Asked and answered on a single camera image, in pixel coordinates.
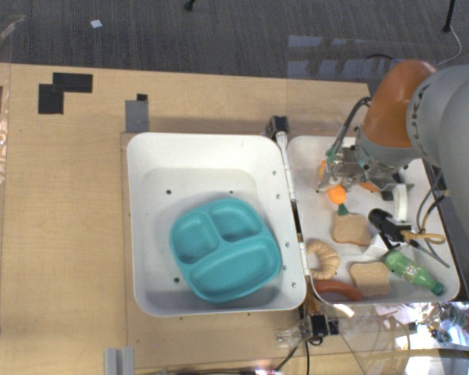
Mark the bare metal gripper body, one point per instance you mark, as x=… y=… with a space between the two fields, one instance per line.
x=353 y=166

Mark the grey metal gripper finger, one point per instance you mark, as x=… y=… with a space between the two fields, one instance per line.
x=348 y=184
x=326 y=183

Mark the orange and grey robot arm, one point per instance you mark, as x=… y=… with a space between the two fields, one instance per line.
x=445 y=131

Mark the orange carrot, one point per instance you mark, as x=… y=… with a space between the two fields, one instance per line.
x=336 y=194

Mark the white plastic tray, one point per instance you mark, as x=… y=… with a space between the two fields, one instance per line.
x=203 y=158
x=310 y=170

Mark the thin black and white rod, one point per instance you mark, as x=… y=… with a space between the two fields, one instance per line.
x=288 y=172

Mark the tan bread slice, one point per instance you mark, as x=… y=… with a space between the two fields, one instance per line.
x=351 y=229
x=370 y=279

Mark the white carton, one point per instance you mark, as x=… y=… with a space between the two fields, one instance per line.
x=375 y=248

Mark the beige croissant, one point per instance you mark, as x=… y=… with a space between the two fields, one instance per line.
x=328 y=262

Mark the green plastic bottle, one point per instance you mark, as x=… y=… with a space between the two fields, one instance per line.
x=408 y=270

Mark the red sausage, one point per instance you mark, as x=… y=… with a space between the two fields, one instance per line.
x=338 y=288

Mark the blue divided plate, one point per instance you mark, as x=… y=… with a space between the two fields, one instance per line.
x=223 y=256

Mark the black cylinder on white bracket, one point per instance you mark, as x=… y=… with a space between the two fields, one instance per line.
x=392 y=229

